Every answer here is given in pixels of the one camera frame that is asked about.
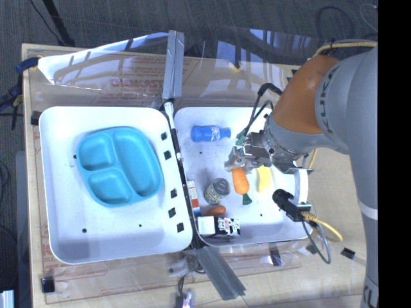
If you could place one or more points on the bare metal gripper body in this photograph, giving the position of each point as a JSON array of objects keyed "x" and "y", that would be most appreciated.
[{"x": 257, "y": 148}]

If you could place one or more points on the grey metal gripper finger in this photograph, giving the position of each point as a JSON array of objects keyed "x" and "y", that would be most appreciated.
[
  {"x": 233, "y": 159},
  {"x": 252, "y": 168}
]

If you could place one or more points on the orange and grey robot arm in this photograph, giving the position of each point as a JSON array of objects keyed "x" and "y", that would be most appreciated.
[{"x": 343, "y": 107}]

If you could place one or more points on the yellow banana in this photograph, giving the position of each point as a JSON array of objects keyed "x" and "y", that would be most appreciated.
[{"x": 264, "y": 180}]

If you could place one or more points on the orange carrot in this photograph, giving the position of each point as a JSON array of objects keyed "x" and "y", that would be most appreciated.
[{"x": 241, "y": 183}]

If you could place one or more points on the white plastic tray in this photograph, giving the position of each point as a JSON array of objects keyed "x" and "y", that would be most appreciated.
[
  {"x": 106, "y": 233},
  {"x": 212, "y": 162}
]

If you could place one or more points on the blue plastic bottle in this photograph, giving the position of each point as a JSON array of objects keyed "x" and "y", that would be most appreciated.
[{"x": 207, "y": 133}]

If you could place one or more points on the green can with grey lid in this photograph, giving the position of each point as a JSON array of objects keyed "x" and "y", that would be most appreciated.
[{"x": 214, "y": 192}]

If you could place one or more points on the orange sausage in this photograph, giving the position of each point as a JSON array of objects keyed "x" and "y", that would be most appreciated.
[{"x": 215, "y": 210}]

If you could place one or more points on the red white and blue carton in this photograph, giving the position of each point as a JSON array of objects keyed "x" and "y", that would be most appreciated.
[{"x": 193, "y": 197}]

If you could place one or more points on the white carton with cow print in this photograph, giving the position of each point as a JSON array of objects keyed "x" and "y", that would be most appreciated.
[{"x": 221, "y": 226}]

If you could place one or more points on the blue divided plate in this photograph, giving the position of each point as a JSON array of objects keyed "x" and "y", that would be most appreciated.
[{"x": 125, "y": 159}]

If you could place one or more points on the brown cardboard board, red print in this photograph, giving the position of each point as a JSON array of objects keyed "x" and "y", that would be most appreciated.
[{"x": 135, "y": 82}]

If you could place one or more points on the black cylinder on white bracket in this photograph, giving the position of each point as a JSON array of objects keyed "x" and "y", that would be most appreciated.
[{"x": 289, "y": 204}]

